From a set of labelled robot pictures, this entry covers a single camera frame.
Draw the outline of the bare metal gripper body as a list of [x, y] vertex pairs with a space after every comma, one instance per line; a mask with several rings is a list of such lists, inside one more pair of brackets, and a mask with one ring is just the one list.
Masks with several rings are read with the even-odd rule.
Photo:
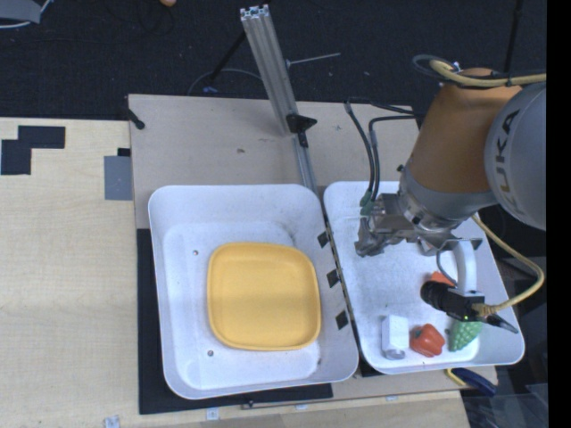
[[382, 193], [368, 215], [368, 229], [374, 235], [388, 234], [391, 244], [406, 240], [443, 244], [461, 219], [444, 218], [408, 193]]

